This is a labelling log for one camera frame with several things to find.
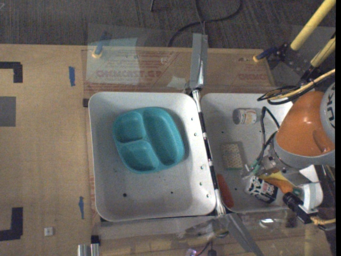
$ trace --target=teal tray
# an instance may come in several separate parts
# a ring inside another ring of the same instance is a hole
[[[119,156],[135,173],[152,173],[178,164],[185,149],[171,115],[159,107],[147,107],[119,115],[113,123]]]

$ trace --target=yellow tube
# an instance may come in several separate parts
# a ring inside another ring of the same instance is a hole
[[[301,32],[296,36],[296,38],[291,43],[291,49],[297,51],[309,38],[309,36],[314,32],[315,28],[321,23],[324,17],[330,12],[330,10],[335,6],[336,0],[324,0],[318,10],[310,18],[308,23],[303,27]]]
[[[330,39],[325,47],[318,54],[316,54],[316,56],[310,61],[310,64],[313,67],[319,67],[324,62],[324,60],[334,52],[335,46],[336,36]]]

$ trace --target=black square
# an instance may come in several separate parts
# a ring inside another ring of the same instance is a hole
[[[0,127],[15,127],[16,97],[0,97]]]

